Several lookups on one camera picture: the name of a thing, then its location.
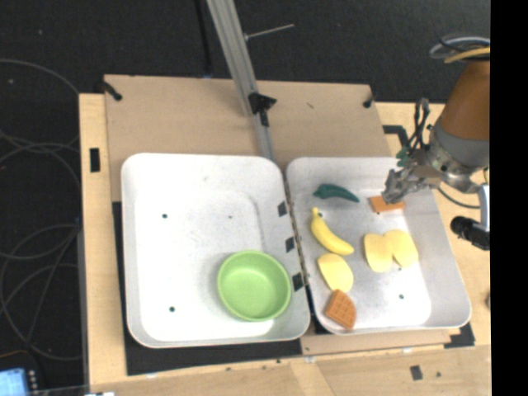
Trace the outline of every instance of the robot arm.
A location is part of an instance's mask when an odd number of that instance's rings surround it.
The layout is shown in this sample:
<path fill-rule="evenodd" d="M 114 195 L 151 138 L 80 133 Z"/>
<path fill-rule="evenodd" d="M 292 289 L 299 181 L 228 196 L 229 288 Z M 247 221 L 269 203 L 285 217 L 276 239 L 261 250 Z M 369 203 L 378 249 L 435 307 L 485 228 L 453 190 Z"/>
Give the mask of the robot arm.
<path fill-rule="evenodd" d="M 466 61 L 468 63 L 444 110 L 430 130 L 428 144 L 422 142 L 428 115 L 427 101 L 417 103 L 416 130 L 411 138 L 414 145 L 403 148 L 398 155 L 401 169 L 389 172 L 381 195 L 387 204 L 393 204 L 408 193 L 439 188 L 442 182 L 463 193 L 478 193 L 481 223 L 457 219 L 451 228 L 462 238 L 469 238 L 473 233 L 468 232 L 469 226 L 478 229 L 479 235 L 482 231 L 484 242 L 478 238 L 479 242 L 474 244 L 485 248 L 489 246 L 489 186 L 476 184 L 471 177 L 489 165 L 490 62 L 489 57 L 482 59 L 482 56 Z M 423 119 L 418 122 L 420 108 L 423 109 Z"/>

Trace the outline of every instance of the white tray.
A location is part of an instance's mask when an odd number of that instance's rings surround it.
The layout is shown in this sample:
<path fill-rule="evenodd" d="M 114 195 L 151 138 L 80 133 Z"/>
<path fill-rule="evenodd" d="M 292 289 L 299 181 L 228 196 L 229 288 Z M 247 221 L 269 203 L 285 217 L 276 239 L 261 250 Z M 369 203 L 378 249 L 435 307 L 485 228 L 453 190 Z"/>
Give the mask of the white tray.
<path fill-rule="evenodd" d="M 216 276 L 232 253 L 256 249 L 301 272 L 279 168 L 260 157 L 141 153 L 121 171 L 130 333 L 147 347 L 293 340 L 309 326 L 304 287 L 260 323 L 222 305 Z"/>
<path fill-rule="evenodd" d="M 329 332 L 455 328 L 469 320 L 469 298 L 432 191 L 407 195 L 404 210 L 376 214 L 370 207 L 368 198 L 378 196 L 384 189 L 390 168 L 396 168 L 394 158 L 299 158 L 287 167 L 299 250 L 308 274 L 315 315 Z M 313 196 L 323 183 L 345 187 L 360 202 Z M 355 277 L 348 292 L 357 310 L 352 332 L 324 315 L 331 291 L 316 261 L 328 251 L 309 228 L 314 206 L 330 229 L 355 248 L 352 255 L 343 258 Z M 390 229 L 411 234 L 420 254 L 419 263 L 402 269 L 393 262 L 389 271 L 376 273 L 366 262 L 363 237 L 366 233 L 383 234 Z"/>

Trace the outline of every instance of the wooden table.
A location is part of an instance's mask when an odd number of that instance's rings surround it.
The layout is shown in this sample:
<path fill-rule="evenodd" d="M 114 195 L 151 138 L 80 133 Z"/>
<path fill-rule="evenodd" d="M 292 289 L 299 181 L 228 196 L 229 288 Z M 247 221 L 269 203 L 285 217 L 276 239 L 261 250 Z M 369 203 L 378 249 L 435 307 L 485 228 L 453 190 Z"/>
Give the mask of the wooden table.
<path fill-rule="evenodd" d="M 310 329 L 302 338 L 302 356 L 127 375 L 111 211 L 112 201 L 120 198 L 120 164 L 127 154 L 145 150 L 257 154 L 257 146 L 252 121 L 238 113 L 231 81 L 120 75 L 106 80 L 123 94 L 122 101 L 98 94 L 82 94 L 79 100 L 87 380 L 92 391 L 119 395 L 488 394 L 489 252 L 451 232 L 450 243 L 472 303 L 474 346 L 445 349 L 444 344 L 460 333 L 458 329 L 381 333 L 348 340 L 318 336 Z M 395 154 L 399 142 L 395 135 L 384 134 L 382 125 L 402 125 L 409 134 L 413 130 L 413 104 L 363 107 L 361 102 L 370 97 L 368 86 L 260 82 L 259 89 L 278 100 L 270 116 L 281 168 L 303 155 Z M 441 108 L 432 106 L 431 122 Z M 168 133 L 171 128 L 174 132 L 174 122 L 185 126 L 180 128 L 179 139 Z M 197 143 L 193 137 L 198 134 L 208 138 Z M 94 155 L 98 155 L 98 166 Z M 476 196 L 452 194 L 477 204 Z M 445 225 L 456 215 L 479 219 L 475 217 L 478 212 L 453 205 L 440 194 L 436 199 Z"/>

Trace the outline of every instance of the aluminum rod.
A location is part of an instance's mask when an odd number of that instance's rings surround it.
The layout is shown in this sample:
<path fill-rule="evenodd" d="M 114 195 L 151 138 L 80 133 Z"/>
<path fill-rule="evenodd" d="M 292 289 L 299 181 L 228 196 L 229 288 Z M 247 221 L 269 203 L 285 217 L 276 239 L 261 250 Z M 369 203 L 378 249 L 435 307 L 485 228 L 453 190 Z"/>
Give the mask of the aluminum rod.
<path fill-rule="evenodd" d="M 240 26 L 240 20 L 234 0 L 206 0 L 213 18 L 214 27 L 235 82 L 243 113 L 253 117 L 257 141 L 263 157 L 275 161 L 269 128 L 262 125 L 258 115 L 252 113 L 249 95 L 258 92 L 257 80 L 249 57 L 246 40 Z"/>

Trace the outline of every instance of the black floor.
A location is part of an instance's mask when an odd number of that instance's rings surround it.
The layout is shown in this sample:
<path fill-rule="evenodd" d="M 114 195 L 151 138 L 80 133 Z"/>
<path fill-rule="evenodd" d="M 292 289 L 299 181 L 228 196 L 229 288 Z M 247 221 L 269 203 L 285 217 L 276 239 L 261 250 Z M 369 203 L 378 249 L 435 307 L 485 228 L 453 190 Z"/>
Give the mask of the black floor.
<path fill-rule="evenodd" d="M 445 101 L 463 64 L 429 49 L 490 37 L 491 0 L 235 2 L 247 34 L 295 24 L 250 39 L 258 79 L 368 83 L 379 101 Z M 47 387 L 81 384 L 77 93 L 105 73 L 228 71 L 205 0 L 0 0 L 0 60 L 0 361 L 27 353 Z"/>

